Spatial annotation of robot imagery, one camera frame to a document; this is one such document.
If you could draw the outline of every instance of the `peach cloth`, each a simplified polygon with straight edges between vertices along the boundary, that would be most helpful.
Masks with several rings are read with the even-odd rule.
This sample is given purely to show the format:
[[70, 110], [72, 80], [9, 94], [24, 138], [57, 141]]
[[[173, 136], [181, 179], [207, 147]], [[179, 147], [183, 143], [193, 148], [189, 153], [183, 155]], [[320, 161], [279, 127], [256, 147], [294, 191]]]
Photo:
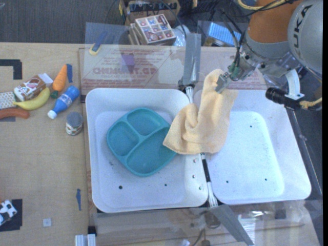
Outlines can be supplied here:
[[215, 91], [223, 71], [213, 70], [204, 81], [199, 110], [191, 103], [179, 111], [163, 141], [163, 145], [178, 154], [216, 153], [224, 145], [230, 111], [238, 95], [237, 90]]

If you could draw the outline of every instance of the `white bottle cap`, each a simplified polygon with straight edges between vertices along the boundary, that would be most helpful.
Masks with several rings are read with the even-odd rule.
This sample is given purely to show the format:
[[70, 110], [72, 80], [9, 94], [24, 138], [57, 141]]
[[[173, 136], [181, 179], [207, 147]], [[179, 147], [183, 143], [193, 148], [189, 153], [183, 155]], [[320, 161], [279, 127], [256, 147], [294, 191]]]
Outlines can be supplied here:
[[55, 118], [57, 118], [57, 113], [54, 112], [53, 110], [50, 110], [48, 112], [48, 117], [50, 117], [51, 119], [55, 119]]

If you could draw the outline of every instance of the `banana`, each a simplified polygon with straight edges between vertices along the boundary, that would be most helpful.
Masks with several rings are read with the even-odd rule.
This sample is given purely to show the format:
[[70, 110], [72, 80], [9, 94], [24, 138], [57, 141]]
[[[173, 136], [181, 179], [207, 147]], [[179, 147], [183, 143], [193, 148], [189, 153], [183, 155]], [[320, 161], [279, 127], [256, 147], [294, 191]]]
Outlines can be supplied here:
[[31, 100], [26, 100], [22, 102], [13, 102], [14, 105], [17, 105], [25, 110], [34, 110], [42, 107], [49, 99], [50, 89], [43, 89], [38, 96]]

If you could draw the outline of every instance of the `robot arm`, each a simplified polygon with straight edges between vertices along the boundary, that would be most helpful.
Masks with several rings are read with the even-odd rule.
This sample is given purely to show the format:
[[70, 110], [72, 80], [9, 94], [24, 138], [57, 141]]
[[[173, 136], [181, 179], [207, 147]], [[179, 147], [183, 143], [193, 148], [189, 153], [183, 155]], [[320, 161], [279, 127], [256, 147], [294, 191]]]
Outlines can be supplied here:
[[236, 58], [219, 77], [216, 91], [220, 93], [232, 81], [244, 80], [258, 69], [264, 75], [286, 76], [289, 93], [270, 89], [266, 96], [295, 108], [304, 96], [295, 70], [304, 66], [322, 76], [323, 0], [257, 0], [254, 9]]

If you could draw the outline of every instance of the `sausage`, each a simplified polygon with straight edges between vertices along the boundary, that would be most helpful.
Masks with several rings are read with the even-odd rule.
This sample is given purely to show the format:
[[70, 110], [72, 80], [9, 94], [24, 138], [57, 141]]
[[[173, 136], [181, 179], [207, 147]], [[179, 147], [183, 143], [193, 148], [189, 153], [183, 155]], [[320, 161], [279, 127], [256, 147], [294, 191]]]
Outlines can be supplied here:
[[4, 117], [21, 117], [27, 119], [30, 117], [30, 112], [18, 108], [2, 109], [0, 110], [0, 119]]

